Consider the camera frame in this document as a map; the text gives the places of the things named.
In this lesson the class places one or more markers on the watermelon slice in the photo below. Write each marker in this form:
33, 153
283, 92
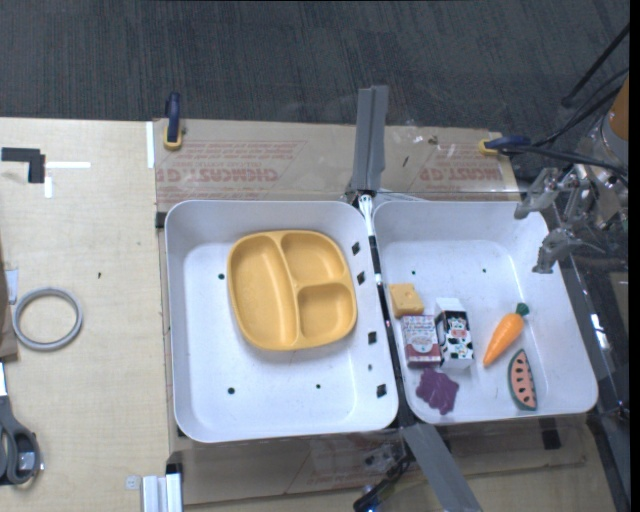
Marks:
522, 382

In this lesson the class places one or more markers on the yellow cheese piece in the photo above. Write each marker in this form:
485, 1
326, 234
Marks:
406, 300

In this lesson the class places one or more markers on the orange carrot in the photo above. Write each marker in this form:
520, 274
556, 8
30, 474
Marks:
504, 335

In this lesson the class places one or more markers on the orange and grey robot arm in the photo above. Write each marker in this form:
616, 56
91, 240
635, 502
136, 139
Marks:
621, 107

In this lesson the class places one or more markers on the yellow divided plate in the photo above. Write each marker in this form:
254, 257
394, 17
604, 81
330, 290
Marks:
265, 295

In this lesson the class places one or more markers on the white cow print milk carton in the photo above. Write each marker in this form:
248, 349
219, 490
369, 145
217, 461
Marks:
456, 340

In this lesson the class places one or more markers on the purple grapes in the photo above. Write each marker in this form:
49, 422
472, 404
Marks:
436, 390

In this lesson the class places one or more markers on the thin black and white rod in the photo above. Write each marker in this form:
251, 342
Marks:
378, 280

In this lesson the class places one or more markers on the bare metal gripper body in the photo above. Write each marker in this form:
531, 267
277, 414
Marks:
602, 185

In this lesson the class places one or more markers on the brown cardboard board, red print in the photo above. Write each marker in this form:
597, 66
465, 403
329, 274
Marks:
225, 170

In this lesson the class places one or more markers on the red and white carton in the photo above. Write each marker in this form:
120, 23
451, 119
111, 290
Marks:
420, 342

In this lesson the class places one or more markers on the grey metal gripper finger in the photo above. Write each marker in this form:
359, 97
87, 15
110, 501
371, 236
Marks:
552, 247
535, 196

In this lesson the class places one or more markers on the white plastic tray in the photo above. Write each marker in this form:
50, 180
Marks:
280, 395
465, 260

